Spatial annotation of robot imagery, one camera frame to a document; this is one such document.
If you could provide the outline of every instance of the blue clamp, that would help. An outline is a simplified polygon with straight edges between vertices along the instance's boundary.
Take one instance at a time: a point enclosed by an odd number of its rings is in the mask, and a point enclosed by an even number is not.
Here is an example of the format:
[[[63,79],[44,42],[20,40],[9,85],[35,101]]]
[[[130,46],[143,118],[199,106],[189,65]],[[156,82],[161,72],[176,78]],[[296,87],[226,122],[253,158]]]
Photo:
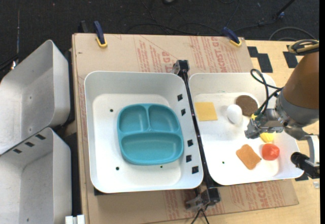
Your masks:
[[[101,48],[106,48],[107,47],[107,42],[104,38],[104,33],[103,33],[103,29],[100,25],[100,23],[98,21],[95,21],[93,23],[93,27],[95,29],[95,32],[97,34],[97,37],[96,37],[96,40],[98,42],[98,45],[101,47]]]
[[[222,34],[224,36],[227,36],[228,38],[230,38],[230,43],[235,45],[236,47],[239,47],[242,45],[242,42],[239,40],[237,35],[232,30],[228,29],[227,27],[224,27],[222,29]]]

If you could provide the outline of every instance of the black hole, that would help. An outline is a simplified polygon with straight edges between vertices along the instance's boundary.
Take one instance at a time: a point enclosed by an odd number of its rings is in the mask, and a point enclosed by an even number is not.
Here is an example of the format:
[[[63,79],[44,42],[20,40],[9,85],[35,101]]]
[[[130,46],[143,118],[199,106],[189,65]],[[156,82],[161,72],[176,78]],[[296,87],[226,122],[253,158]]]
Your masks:
[[[199,172],[199,166],[192,167],[192,174]]]
[[[38,138],[38,139],[41,139],[41,140],[44,140],[44,139],[46,139],[45,137],[43,137],[42,135],[36,135],[36,137]]]
[[[35,144],[33,144],[31,142],[26,142],[25,145],[28,145],[29,147],[33,147]]]
[[[187,145],[188,145],[188,146],[193,145],[193,140],[192,140],[192,139],[191,139],[191,140],[188,140],[188,141],[187,141]]]
[[[20,151],[19,149],[14,149],[13,151],[16,153],[22,153],[22,151]]]

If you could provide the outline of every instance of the brown cookie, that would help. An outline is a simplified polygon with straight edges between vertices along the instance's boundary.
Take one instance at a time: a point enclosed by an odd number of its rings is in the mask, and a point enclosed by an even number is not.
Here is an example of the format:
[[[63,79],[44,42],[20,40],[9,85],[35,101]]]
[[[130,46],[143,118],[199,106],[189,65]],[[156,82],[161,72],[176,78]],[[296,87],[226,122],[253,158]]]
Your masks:
[[[236,98],[236,105],[238,105],[242,111],[244,116],[251,116],[258,109],[257,102],[255,99],[248,95],[241,95]]]
[[[243,145],[242,148],[236,151],[236,155],[244,163],[244,165],[253,170],[255,166],[261,161],[261,158],[254,152],[249,145]]]

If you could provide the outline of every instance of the plastic container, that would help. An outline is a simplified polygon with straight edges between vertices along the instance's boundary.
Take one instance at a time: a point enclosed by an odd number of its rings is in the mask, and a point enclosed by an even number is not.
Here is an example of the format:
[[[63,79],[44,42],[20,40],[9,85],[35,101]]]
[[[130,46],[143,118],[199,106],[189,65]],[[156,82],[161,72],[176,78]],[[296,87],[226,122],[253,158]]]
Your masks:
[[[197,137],[183,80],[171,73],[92,72],[84,82],[90,177],[103,193],[190,189],[203,180]],[[183,135],[184,152],[161,165],[135,165],[124,159],[119,146],[117,121],[127,106],[157,104],[176,115]],[[146,112],[138,112],[144,119]],[[151,127],[161,126],[151,121]],[[149,127],[125,124],[122,130]]]
[[[72,213],[71,153],[46,128],[0,157],[0,223],[62,224]]]
[[[264,77],[268,84],[275,86],[270,76]],[[261,138],[245,137],[249,117],[243,116],[238,124],[230,122],[227,117],[227,108],[240,95],[251,96],[258,106],[266,100],[264,85],[254,80],[250,73],[194,74],[189,79],[189,88],[194,103],[212,102],[217,113],[218,120],[198,120],[208,170],[214,181],[233,185],[298,178],[303,174],[290,160],[291,155],[299,151],[297,142],[285,132],[274,134],[273,143],[280,148],[278,159],[261,160],[253,170],[249,170],[237,157],[236,151],[248,144],[262,158],[261,150],[265,144]],[[268,108],[274,106],[275,98],[271,98]]]
[[[48,40],[0,84],[0,154],[70,113],[68,61]]]
[[[121,153],[136,165],[161,165],[177,160],[184,151],[176,114],[167,106],[135,104],[117,118]]]

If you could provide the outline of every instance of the robotic arm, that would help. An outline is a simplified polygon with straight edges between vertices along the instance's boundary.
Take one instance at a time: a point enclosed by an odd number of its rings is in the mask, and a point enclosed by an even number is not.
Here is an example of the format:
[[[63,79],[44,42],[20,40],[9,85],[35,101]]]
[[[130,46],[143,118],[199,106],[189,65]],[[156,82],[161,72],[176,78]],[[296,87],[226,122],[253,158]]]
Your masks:
[[[303,130],[319,120],[319,42],[307,40],[307,47],[302,46],[304,43],[306,41],[302,40],[289,46],[290,51],[304,57],[286,85],[273,93],[277,98],[275,107],[257,110],[245,135],[254,139],[261,133],[285,131],[297,140],[307,140],[310,157],[296,152],[291,161],[309,177],[319,178],[319,135],[310,135]]]

